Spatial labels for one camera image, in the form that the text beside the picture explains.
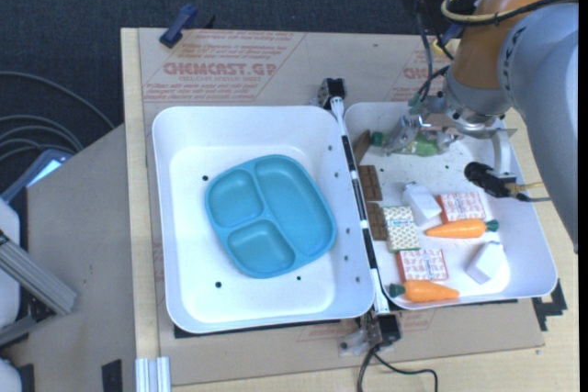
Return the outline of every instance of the black clamp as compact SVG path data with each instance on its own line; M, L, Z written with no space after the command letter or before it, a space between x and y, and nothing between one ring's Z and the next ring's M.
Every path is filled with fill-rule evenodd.
M197 13L198 8L192 4L186 4L180 8L180 13L175 18L174 23L159 38L159 41L168 48L173 48L182 39L181 30L183 28L189 28L192 25Z

